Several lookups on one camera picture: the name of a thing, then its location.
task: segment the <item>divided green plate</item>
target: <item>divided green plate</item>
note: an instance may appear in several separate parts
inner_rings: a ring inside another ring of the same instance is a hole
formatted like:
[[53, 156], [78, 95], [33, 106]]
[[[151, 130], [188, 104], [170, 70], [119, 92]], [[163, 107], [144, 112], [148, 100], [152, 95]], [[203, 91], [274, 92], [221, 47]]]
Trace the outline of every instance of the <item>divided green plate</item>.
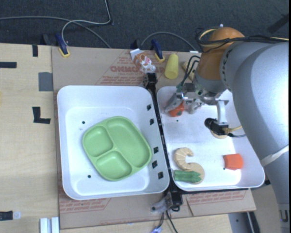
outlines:
[[110, 181], [129, 177], [152, 158], [144, 136], [122, 116], [108, 118], [89, 128], [83, 135], [82, 144], [99, 174]]

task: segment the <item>cardboard box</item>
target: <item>cardboard box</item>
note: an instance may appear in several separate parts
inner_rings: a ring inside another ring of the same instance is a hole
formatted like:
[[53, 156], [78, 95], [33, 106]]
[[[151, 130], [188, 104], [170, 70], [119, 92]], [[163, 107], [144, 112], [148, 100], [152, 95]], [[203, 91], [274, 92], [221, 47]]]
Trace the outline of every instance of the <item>cardboard box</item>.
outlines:
[[[163, 193], [97, 200], [73, 200], [69, 198], [61, 181], [60, 146], [57, 116], [57, 92], [66, 85], [143, 85], [144, 74], [131, 59], [130, 50], [69, 48], [70, 56], [63, 58], [57, 47], [52, 48], [55, 133], [59, 187], [59, 213], [61, 229], [96, 225], [131, 223], [159, 220], [160, 214], [151, 213], [151, 205], [163, 198]], [[163, 86], [176, 85], [182, 78], [182, 71], [175, 80], [164, 77], [166, 62], [158, 63], [153, 51], [145, 51], [156, 66], [157, 90]], [[193, 54], [164, 52], [165, 56], [176, 53], [179, 65]], [[183, 205], [172, 217], [192, 217], [256, 209], [251, 190], [223, 192], [201, 192], [184, 194]]]

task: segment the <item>yellow cylinder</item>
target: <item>yellow cylinder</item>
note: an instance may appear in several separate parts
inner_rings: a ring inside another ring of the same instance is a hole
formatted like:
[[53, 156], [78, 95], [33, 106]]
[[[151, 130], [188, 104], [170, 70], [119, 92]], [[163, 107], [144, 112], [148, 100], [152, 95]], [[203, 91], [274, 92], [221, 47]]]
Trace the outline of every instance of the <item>yellow cylinder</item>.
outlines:
[[178, 56], [175, 53], [172, 53], [167, 61], [165, 68], [165, 77], [168, 79], [175, 79], [179, 73], [179, 61]]

